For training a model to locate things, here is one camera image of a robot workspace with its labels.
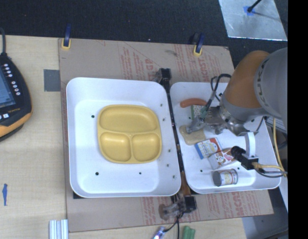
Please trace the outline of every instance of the silver metal sheet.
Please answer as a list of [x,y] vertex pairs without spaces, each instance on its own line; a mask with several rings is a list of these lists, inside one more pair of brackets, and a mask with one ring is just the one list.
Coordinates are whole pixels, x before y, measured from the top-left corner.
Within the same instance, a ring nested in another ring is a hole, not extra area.
[[274,0],[219,0],[227,34],[232,38],[287,41]]

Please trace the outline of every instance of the cardboard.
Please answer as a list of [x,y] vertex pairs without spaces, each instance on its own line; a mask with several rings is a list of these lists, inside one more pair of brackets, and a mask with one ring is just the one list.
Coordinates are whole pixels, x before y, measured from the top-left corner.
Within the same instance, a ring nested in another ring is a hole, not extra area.
[[[203,46],[200,57],[194,45],[72,39],[65,50],[59,39],[59,62],[65,158],[67,219],[70,232],[171,224],[158,213],[170,205],[170,197],[83,199],[75,196],[69,182],[66,85],[75,77],[126,80],[154,79],[159,68],[170,68],[175,82],[209,82],[234,68],[226,47]],[[197,210],[180,222],[229,219],[272,214],[267,190],[195,195]]]

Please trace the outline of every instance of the metal can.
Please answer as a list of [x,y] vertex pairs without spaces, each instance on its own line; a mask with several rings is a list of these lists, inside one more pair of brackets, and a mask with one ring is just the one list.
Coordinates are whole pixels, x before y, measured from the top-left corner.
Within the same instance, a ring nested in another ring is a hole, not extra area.
[[238,174],[235,169],[214,171],[213,181],[215,186],[217,187],[230,184],[237,184]]

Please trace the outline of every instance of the light wood surface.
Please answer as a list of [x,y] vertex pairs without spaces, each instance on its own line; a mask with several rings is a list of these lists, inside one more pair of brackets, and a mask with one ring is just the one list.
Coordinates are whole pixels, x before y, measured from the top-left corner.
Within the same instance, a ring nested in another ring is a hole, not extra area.
[[[0,239],[47,239],[50,220],[66,219],[60,92],[44,91],[44,69],[59,70],[58,38],[7,36],[6,52],[23,74],[33,115],[0,142]],[[2,39],[0,36],[0,53]],[[7,184],[7,205],[2,189]],[[181,223],[195,239],[244,239],[241,218]],[[70,239],[151,239],[158,226],[70,233]],[[176,239],[177,226],[164,239]]]

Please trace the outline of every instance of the gray tape patch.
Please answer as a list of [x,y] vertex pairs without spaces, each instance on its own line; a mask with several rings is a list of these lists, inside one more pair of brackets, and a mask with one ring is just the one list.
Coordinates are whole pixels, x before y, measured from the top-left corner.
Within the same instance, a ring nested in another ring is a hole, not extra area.
[[59,70],[44,69],[43,76],[45,92],[57,92],[61,90]]

